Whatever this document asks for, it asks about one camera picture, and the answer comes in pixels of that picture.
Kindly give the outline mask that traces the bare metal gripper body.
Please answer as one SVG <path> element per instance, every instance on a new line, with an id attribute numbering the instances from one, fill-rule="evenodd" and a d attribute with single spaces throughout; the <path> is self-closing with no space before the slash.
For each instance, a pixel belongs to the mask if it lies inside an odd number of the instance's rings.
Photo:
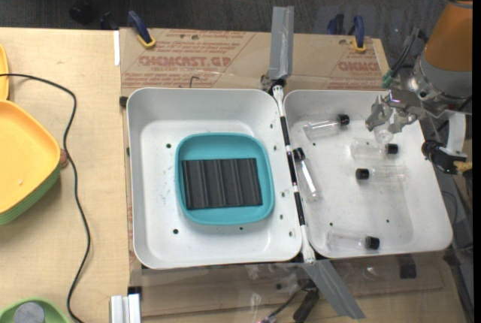
<path id="1" fill-rule="evenodd" d="M 385 102 L 417 118 L 440 117 L 451 106 L 450 81 L 450 71 L 389 70 L 384 75 L 384 86 L 389 89 Z"/>

